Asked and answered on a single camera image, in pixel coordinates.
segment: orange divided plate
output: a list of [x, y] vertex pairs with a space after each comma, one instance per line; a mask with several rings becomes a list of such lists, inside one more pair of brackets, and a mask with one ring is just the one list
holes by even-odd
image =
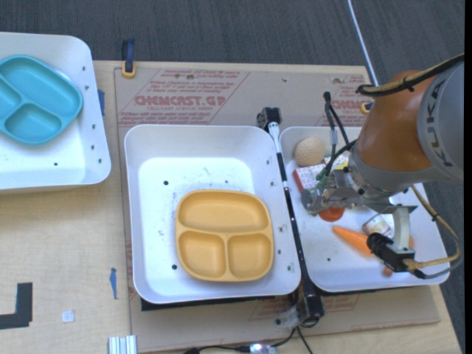
[[255, 195], [195, 190], [176, 211], [178, 258], [200, 280], [243, 282], [270, 270], [274, 259], [271, 217]]

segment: blue plate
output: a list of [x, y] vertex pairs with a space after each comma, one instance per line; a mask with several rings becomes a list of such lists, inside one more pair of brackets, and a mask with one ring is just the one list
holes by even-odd
[[38, 59], [0, 61], [0, 131], [26, 145], [54, 139], [82, 109], [79, 89]]

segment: orange carrot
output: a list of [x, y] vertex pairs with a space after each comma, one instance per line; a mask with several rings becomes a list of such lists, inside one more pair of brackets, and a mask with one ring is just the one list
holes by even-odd
[[333, 226], [333, 231], [345, 239], [349, 244], [354, 246], [357, 250], [367, 254], [368, 256], [373, 255], [367, 246], [367, 235], [357, 231], [352, 231], [350, 229], [345, 229], [340, 226]]

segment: gray carpet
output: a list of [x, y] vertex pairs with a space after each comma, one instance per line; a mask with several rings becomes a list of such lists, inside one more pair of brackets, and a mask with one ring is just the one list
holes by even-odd
[[[465, 0], [350, 1], [378, 83], [465, 51]], [[347, 0], [0, 0], [0, 15], [0, 31], [73, 35], [95, 60], [135, 38], [136, 60], [369, 66]], [[463, 186], [425, 187], [463, 239]], [[441, 289], [465, 353], [464, 276]]]

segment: white tray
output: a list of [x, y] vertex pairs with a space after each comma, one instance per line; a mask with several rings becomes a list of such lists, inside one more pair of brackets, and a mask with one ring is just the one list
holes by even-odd
[[[133, 281], [155, 304], [286, 295], [300, 269], [277, 156], [271, 137], [254, 126], [138, 125], [124, 141], [128, 175]], [[189, 275], [178, 261], [175, 213], [188, 192], [250, 192], [268, 207], [274, 262], [250, 282], [210, 282]]]
[[[360, 128], [347, 128], [349, 140], [357, 138]], [[282, 157], [285, 162], [288, 185], [294, 214], [298, 224], [305, 253], [308, 273], [311, 281], [326, 292], [341, 293], [346, 291], [363, 291], [381, 288], [397, 288], [416, 285], [430, 285], [444, 282], [448, 273], [430, 280], [421, 280], [410, 273], [384, 275], [384, 264], [377, 257], [360, 254], [333, 232], [333, 225], [359, 231], [362, 225], [376, 214], [366, 207], [346, 209], [342, 218], [334, 223], [313, 217], [303, 207], [301, 194], [296, 186], [292, 172], [296, 167], [294, 149], [296, 144], [309, 136], [324, 140], [326, 156], [330, 155], [330, 129], [328, 127], [290, 127], [280, 135]], [[338, 132], [340, 148], [344, 142]], [[423, 185], [415, 185], [426, 198]], [[410, 215], [411, 235], [414, 238], [415, 259], [418, 261], [434, 260], [447, 257], [443, 241], [435, 223], [421, 206], [410, 190], [406, 194], [395, 195], [392, 204], [418, 206]], [[449, 266], [448, 263], [424, 269], [427, 274], [437, 273]]]
[[79, 88], [83, 107], [59, 136], [44, 145], [23, 145], [0, 134], [0, 194], [50, 191], [97, 184], [111, 160], [89, 47], [66, 35], [0, 32], [0, 60], [29, 55]]

